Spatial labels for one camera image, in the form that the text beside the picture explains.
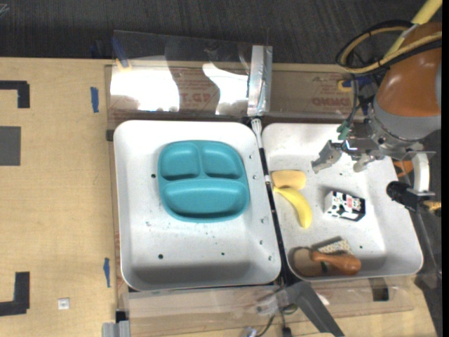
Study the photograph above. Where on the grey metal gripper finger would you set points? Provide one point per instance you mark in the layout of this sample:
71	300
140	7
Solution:
362	163
326	156

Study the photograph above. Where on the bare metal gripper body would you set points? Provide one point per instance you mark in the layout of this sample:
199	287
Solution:
365	140

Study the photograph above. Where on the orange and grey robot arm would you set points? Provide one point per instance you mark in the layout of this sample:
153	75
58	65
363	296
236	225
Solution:
407	86

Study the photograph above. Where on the yellow toy bread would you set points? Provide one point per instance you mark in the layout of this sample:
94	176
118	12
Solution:
288	178

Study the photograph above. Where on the small black and white carton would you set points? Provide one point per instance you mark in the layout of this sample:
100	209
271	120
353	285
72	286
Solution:
345	205

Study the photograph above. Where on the yellow banana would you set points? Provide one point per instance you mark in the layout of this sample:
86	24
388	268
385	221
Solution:
300	204

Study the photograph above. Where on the white plastic tray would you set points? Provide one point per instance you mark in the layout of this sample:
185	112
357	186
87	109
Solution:
382	230
196	248

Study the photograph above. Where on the patterned beige packet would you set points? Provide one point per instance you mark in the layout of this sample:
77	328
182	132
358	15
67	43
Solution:
336	247

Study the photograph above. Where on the brown toy chicken drumstick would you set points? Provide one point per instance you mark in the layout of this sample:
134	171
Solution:
342	262

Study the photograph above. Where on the tan round toy biscuit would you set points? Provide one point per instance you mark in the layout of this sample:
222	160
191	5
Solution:
302	262

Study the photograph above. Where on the blue divided plate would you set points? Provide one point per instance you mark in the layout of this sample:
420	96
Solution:
203	197

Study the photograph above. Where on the black cylinder on white bracket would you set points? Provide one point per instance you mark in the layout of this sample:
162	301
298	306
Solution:
403	192

